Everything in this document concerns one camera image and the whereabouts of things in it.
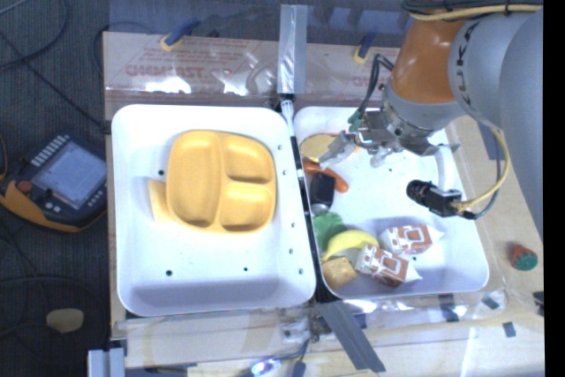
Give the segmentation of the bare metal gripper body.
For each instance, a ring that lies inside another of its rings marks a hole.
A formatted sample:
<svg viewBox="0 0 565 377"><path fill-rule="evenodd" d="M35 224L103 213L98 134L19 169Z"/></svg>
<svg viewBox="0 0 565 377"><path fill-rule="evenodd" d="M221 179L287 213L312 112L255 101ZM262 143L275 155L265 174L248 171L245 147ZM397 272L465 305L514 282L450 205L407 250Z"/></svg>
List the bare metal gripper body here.
<svg viewBox="0 0 565 377"><path fill-rule="evenodd" d="M357 146L376 154L381 149L392 153L409 151L415 155L434 155L435 145L428 139L433 131L405 122L392 111L367 110L355 132Z"/></svg>

